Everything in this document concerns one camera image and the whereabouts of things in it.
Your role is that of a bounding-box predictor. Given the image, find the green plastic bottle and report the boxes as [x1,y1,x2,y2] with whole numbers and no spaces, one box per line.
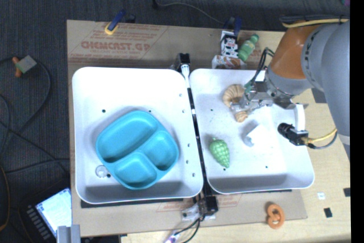
[237,34,260,63]

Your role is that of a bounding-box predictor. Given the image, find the brown cardboard board red print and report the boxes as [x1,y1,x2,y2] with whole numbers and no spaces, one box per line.
[66,19,309,237]

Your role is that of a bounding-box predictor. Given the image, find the grey cube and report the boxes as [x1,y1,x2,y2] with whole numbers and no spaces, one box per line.
[15,55,38,75]

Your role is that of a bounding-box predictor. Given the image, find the orange pretzel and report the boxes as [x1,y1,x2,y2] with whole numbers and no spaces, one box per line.
[265,201,286,230]

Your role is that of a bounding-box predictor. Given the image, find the white plastic tray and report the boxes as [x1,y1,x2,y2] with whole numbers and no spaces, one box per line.
[188,68,316,195]
[71,66,205,205]

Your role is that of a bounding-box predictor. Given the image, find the orange carrot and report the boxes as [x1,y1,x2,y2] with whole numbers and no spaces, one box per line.
[11,56,23,79]

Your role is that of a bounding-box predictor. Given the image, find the tan croissant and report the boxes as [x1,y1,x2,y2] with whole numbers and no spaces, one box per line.
[222,84,251,123]

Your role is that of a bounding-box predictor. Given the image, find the black cylinder on white bracket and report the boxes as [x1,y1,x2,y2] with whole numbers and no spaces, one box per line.
[278,104,309,147]

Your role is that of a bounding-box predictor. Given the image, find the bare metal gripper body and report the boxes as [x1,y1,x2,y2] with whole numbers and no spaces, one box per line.
[241,72,296,110]

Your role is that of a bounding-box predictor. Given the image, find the green grapes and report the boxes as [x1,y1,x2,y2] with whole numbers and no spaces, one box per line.
[209,137,231,169]

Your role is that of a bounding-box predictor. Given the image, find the thin black and white rod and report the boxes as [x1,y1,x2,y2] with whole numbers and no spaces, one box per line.
[181,64,212,200]

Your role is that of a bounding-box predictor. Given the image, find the white and orange biscuit packet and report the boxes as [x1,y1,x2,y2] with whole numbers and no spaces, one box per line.
[212,54,248,70]

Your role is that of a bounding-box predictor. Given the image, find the black block with thin wires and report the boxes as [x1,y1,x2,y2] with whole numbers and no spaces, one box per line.
[176,52,191,71]
[198,195,220,216]

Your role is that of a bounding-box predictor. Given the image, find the clear plastic ring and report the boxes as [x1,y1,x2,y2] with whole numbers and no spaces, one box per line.
[95,164,111,179]

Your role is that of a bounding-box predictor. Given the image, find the white carton with cow print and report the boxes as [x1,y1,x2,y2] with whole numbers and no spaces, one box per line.
[220,30,239,58]

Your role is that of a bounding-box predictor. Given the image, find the blue divided plate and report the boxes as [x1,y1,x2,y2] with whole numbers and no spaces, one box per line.
[95,110,180,191]

